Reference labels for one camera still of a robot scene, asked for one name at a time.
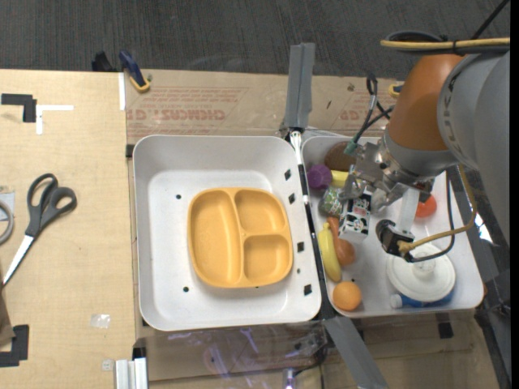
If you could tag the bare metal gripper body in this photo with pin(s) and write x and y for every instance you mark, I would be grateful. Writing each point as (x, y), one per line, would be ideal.
(387, 166)

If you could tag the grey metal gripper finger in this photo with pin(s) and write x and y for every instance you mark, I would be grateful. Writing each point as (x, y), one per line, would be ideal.
(383, 199)
(352, 186)

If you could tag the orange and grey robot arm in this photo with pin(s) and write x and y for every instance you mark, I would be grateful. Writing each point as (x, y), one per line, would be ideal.
(421, 95)

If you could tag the yellow toy corn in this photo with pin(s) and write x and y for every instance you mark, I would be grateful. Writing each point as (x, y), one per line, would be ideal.
(339, 178)

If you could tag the green packet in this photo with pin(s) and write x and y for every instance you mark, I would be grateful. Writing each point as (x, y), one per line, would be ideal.
(330, 203)

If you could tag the brown doughnut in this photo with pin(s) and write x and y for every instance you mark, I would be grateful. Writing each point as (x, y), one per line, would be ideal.
(336, 156)

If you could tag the white cow print carton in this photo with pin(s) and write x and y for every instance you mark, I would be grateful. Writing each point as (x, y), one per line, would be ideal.
(357, 221)

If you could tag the small orange ball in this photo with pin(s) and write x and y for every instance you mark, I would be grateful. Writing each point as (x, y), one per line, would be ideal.
(426, 207)

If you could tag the white plastic tray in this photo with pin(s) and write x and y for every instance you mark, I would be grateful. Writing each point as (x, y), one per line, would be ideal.
(170, 225)
(373, 266)

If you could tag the yellow banana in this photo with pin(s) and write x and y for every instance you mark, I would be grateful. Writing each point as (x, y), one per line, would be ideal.
(329, 253)

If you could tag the orange toy fruit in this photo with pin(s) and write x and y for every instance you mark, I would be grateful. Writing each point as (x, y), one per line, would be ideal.
(347, 296)

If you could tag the blue bottle with white cap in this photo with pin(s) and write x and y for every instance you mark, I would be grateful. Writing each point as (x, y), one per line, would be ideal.
(405, 300)

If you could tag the brown cardboard board red print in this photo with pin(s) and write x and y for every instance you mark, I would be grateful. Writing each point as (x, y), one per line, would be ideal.
(243, 103)

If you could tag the orange divided plate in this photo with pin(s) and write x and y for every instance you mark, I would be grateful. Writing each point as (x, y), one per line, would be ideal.
(219, 233)

